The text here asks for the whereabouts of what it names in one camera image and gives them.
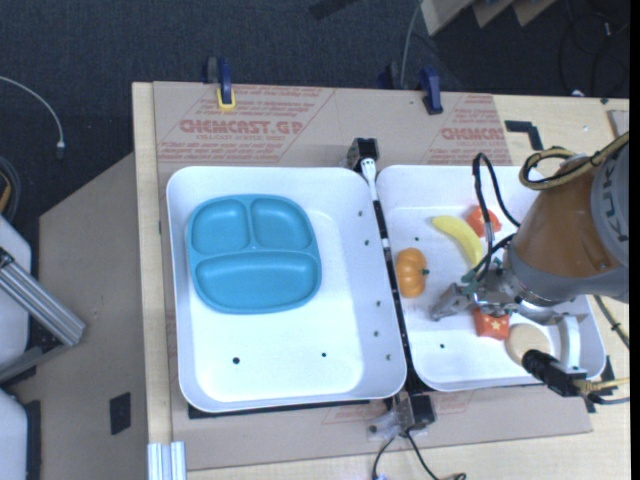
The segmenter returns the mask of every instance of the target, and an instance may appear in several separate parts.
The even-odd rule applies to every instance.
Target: black floor
[[[199,81],[209,55],[237,83],[376,87],[400,62],[417,0],[0,0],[0,156],[22,180],[18,230],[132,151],[131,83]],[[462,12],[418,20],[407,83],[427,64],[447,91],[629,97],[630,0],[559,0],[526,27]]]

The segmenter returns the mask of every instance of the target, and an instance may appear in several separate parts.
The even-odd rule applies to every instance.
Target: beige round object
[[[509,328],[509,336],[504,342],[507,354],[517,364],[522,366],[522,357],[531,349],[540,350],[547,354],[551,352],[549,338],[531,324],[516,324]]]

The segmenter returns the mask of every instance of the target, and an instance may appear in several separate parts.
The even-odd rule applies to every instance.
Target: white cable
[[[402,53],[402,68],[400,69],[400,89],[404,89],[404,75],[407,67],[407,56],[409,55],[409,41],[411,40],[411,34],[413,32],[413,27],[416,23],[416,18],[422,8],[422,2],[424,0],[419,0],[418,5],[416,5],[415,10],[413,11],[413,16],[411,17],[411,22],[409,23],[409,30],[407,30],[407,37],[404,42],[404,51]]]
[[[46,107],[49,113],[53,116],[53,119],[55,120],[56,125],[58,126],[58,132],[60,134],[60,138],[58,139],[56,148],[58,150],[58,156],[62,156],[62,153],[64,152],[64,148],[65,148],[64,132],[62,131],[62,125],[60,124],[60,119],[58,119],[58,115],[51,108],[51,105],[49,105],[49,103],[47,103],[47,101],[42,96],[37,94],[35,91],[32,91],[31,89],[29,89],[26,85],[22,85],[20,82],[16,82],[15,80],[12,80],[11,78],[7,78],[4,76],[0,76],[0,80],[3,82],[7,82],[8,84],[15,85],[16,87],[19,87],[23,91],[28,92],[29,94],[31,94],[31,96],[36,98],[40,103],[42,103]]]

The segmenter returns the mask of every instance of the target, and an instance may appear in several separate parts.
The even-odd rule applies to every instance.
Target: blue plate
[[[311,222],[284,197],[238,195],[201,204],[189,219],[187,249],[198,295],[224,313],[294,309],[320,288]]]

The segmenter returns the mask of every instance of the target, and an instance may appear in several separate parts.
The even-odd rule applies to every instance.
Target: toy banana
[[[433,225],[455,239],[464,249],[472,266],[480,263],[483,256],[482,242],[471,226],[464,220],[451,215],[440,215],[431,219]]]

